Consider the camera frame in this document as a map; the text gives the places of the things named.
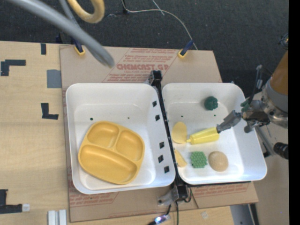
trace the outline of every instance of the yellow hose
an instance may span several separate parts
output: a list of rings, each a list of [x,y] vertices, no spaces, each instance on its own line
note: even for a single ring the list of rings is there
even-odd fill
[[[90,14],[86,12],[77,2],[77,0],[67,0],[71,8],[76,12],[76,14],[84,21],[88,23],[97,23],[102,20],[105,13],[105,6],[103,0],[90,0],[93,7],[94,13]]]

